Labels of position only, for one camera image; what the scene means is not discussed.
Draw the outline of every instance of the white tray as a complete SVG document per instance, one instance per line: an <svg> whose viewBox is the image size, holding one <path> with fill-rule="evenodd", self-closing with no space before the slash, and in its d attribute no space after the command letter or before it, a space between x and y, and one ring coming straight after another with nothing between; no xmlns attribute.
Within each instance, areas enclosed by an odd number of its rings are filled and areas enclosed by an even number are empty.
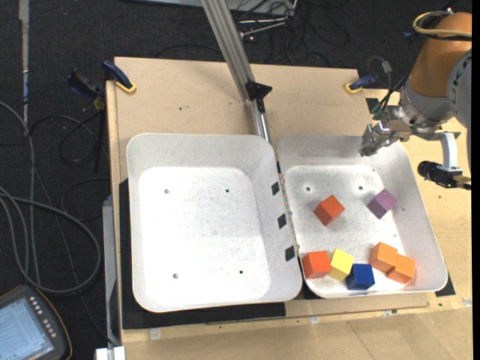
<svg viewBox="0 0 480 360"><path fill-rule="evenodd" d="M447 271L425 211L404 147L396 142L371 157L361 157L356 136L288 136L277 148L298 253L340 248L354 263L368 263L371 248L385 242L416 260L416 274L407 285L373 270L375 284L367 291L350 291L345 280L326 276L306 280L323 298L383 293L436 291L447 281ZM367 208L386 188L397 205L380 220ZM345 207L339 218L324 226L314 209L330 195Z"/></svg>
<svg viewBox="0 0 480 360"><path fill-rule="evenodd" d="M127 166L133 294L143 308L297 296L295 239L264 139L144 133L128 143Z"/></svg>

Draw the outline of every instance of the blue block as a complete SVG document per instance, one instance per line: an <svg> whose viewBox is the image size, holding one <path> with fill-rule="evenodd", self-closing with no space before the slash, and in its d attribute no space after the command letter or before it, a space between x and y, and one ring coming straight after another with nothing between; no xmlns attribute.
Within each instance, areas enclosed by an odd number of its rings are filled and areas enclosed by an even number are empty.
<svg viewBox="0 0 480 360"><path fill-rule="evenodd" d="M346 277L346 286L351 291L368 290L375 284L374 271L370 264L353 264Z"/></svg>

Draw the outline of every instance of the cube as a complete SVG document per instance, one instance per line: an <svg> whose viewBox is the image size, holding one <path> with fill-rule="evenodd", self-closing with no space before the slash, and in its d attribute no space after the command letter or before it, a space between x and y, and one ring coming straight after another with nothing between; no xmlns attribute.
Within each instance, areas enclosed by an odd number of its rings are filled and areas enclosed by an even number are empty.
<svg viewBox="0 0 480 360"><path fill-rule="evenodd" d="M319 279L329 274L330 266L329 255L325 250L319 252L309 252L302 257L303 273L305 279Z"/></svg>
<svg viewBox="0 0 480 360"><path fill-rule="evenodd" d="M334 195L323 200L313 211L313 213L320 219L324 226L329 225L333 220L338 218L345 210L345 207L337 200Z"/></svg>
<svg viewBox="0 0 480 360"><path fill-rule="evenodd" d="M330 259L330 266L331 271L328 273L328 276L337 279L338 281L342 281L350 274L350 270L352 269L353 264L353 256L343 252L342 250L335 248L333 253L331 254Z"/></svg>
<svg viewBox="0 0 480 360"><path fill-rule="evenodd" d="M397 199L384 189L368 203L367 207L372 211L376 218L381 219L385 213L395 206L395 204L397 204Z"/></svg>
<svg viewBox="0 0 480 360"><path fill-rule="evenodd" d="M416 260L397 253L395 266L387 273L387 278L406 284L415 276Z"/></svg>
<svg viewBox="0 0 480 360"><path fill-rule="evenodd" d="M397 260L397 248L379 242L370 252L368 263L375 269L387 273L395 266Z"/></svg>
<svg viewBox="0 0 480 360"><path fill-rule="evenodd" d="M352 265L352 271L346 277L346 286L349 290L368 290L374 284L374 270L370 264Z"/></svg>

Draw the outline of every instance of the orange block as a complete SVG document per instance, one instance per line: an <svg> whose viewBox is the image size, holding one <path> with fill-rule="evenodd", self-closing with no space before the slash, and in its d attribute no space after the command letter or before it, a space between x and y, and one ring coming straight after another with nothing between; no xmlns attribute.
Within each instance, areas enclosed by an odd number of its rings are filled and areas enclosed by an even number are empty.
<svg viewBox="0 0 480 360"><path fill-rule="evenodd" d="M332 270L329 255L325 250L309 252L301 259L306 279L319 279L328 275Z"/></svg>
<svg viewBox="0 0 480 360"><path fill-rule="evenodd" d="M385 243L378 243L370 252L368 264L382 272L388 272L395 266L397 260L397 248Z"/></svg>
<svg viewBox="0 0 480 360"><path fill-rule="evenodd" d="M395 267L387 273L387 278L406 284L415 276L416 260L397 253Z"/></svg>
<svg viewBox="0 0 480 360"><path fill-rule="evenodd" d="M345 207L337 200L334 195L323 200L313 211L313 213L320 219L324 226L329 225L330 222L338 218L345 210Z"/></svg>

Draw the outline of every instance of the yellow block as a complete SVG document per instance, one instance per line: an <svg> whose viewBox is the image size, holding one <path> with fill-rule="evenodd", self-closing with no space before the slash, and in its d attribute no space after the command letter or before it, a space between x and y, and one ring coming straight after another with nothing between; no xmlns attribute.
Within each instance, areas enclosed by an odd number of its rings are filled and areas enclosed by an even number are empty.
<svg viewBox="0 0 480 360"><path fill-rule="evenodd" d="M342 281L350 274L350 271L352 270L352 264L352 255L335 248L333 254L331 255L331 271L328 273L328 276L332 276L334 279Z"/></svg>

